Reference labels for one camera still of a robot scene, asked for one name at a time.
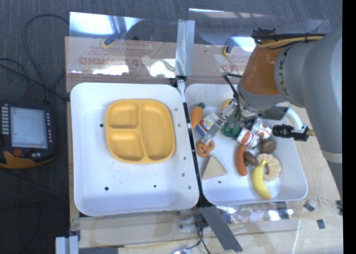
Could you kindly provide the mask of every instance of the orange divided tray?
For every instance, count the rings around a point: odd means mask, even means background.
[[[151,99],[125,99],[106,111],[106,141],[111,154],[130,163],[155,163],[170,158],[175,134],[170,111]]]

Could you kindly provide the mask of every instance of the banana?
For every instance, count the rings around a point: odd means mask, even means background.
[[[263,159],[252,171],[252,183],[257,191],[257,193],[267,200],[271,199],[271,193],[267,189],[263,181],[263,167],[266,164],[266,160]]]

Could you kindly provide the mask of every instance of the orange carrot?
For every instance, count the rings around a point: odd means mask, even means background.
[[[236,167],[238,169],[238,173],[241,176],[247,175],[247,169],[244,161],[244,153],[246,151],[245,145],[239,145],[238,151],[236,152]]]
[[[191,123],[191,127],[195,128],[196,125],[200,122],[200,120],[202,119],[203,115],[204,115],[204,108],[205,105],[204,103],[199,103],[197,106],[195,106],[193,108],[193,110],[191,111],[190,114],[190,123]]]

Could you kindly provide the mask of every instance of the electronic device with screen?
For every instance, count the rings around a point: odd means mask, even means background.
[[[0,167],[31,168],[55,157],[55,123],[44,103],[0,101]]]

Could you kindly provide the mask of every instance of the dark gray carpet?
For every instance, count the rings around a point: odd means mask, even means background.
[[[25,26],[35,16],[55,14],[68,20],[69,12],[77,11],[175,21],[187,19],[189,8],[328,19],[336,28],[342,25],[343,0],[0,0],[0,58],[18,62],[0,61],[11,69],[0,67],[0,99],[40,102],[45,98],[46,91],[40,85],[17,74],[26,73],[43,84],[23,45]],[[65,91],[65,78],[60,76],[65,72],[63,40],[67,35],[66,22],[50,16],[34,19],[26,34],[29,51],[46,85],[55,84],[53,91],[60,96]],[[68,207],[62,199],[39,188],[68,199],[66,104],[52,94],[49,102],[58,127],[56,159],[28,170],[0,169],[0,253],[51,254],[55,252],[55,238],[68,235]],[[29,202],[39,199],[57,201]]]

